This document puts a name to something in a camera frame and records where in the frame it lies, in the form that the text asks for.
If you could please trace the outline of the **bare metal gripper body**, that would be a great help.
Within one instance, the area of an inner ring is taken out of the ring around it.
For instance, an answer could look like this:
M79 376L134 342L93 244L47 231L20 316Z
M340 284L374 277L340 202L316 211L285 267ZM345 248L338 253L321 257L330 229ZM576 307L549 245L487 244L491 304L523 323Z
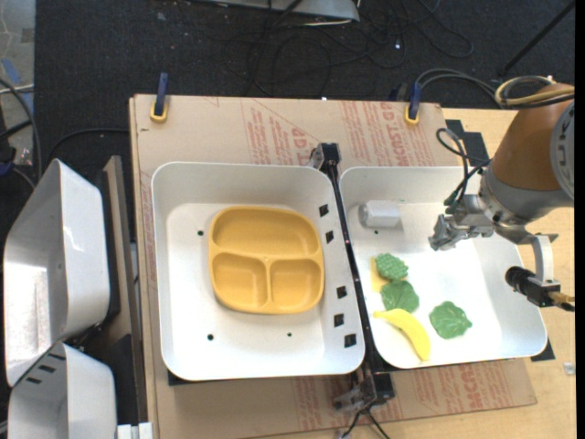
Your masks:
M495 225L486 214L483 205L484 203L479 196L464 195L461 200L450 207L450 227L467 229L468 239L491 237L495 233Z

